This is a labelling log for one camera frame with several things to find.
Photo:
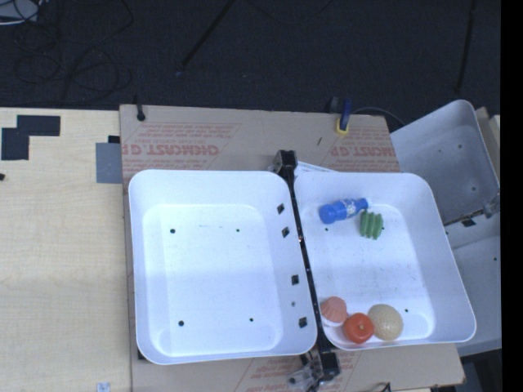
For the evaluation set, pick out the blue plastic bottle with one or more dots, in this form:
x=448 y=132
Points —
x=338 y=211

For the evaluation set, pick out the white plastic tray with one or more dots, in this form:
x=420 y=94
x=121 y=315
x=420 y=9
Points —
x=212 y=268
x=380 y=268

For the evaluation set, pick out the red toy tomato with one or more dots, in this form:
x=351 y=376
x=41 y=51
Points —
x=358 y=327

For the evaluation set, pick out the cream round toy bread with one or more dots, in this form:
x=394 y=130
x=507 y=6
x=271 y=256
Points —
x=386 y=322

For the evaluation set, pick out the green ribbed toy vegetable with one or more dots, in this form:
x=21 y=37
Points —
x=371 y=225

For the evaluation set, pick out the pink toy shell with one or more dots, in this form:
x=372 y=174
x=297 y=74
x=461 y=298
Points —
x=333 y=308

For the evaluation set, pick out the brown cardboard board, red print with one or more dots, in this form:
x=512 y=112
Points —
x=253 y=137

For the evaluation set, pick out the thin black rod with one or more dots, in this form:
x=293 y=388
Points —
x=303 y=251

